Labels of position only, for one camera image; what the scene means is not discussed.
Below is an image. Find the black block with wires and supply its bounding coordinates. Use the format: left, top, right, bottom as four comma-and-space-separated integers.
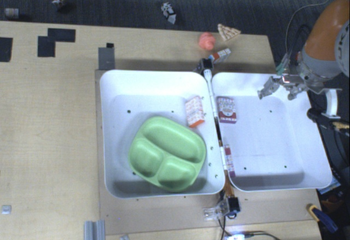
200, 57, 214, 72
226, 196, 242, 214

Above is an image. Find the pink and white carton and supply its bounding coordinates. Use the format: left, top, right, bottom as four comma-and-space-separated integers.
223, 144, 237, 179

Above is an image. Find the green divided plate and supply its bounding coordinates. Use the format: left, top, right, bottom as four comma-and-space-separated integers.
127, 115, 207, 194

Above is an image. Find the red and white soup packet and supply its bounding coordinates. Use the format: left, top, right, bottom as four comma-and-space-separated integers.
216, 96, 238, 125

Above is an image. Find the toy pizza slice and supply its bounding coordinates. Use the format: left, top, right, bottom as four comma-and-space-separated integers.
217, 23, 242, 42

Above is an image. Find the black cylinder on white bracket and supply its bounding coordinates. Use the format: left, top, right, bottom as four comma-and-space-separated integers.
306, 88, 343, 131

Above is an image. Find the small white can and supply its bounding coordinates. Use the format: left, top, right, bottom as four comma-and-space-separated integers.
4, 8, 20, 19

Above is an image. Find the white plastic tray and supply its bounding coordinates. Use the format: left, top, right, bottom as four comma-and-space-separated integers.
99, 69, 226, 200
211, 72, 334, 193

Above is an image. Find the pink toy food lump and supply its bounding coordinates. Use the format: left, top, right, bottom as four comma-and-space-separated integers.
198, 31, 216, 51

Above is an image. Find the orange and white carton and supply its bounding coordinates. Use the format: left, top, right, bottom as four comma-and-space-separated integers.
184, 95, 206, 128

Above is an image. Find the red and white carton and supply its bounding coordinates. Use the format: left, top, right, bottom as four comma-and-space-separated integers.
208, 47, 232, 65

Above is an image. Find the black and white carton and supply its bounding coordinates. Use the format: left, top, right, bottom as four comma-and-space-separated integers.
160, 1, 177, 25

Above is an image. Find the thin black and white rod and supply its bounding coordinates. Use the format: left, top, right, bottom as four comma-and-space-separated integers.
203, 68, 236, 179

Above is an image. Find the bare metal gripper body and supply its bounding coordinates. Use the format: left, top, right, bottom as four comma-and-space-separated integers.
280, 71, 326, 95

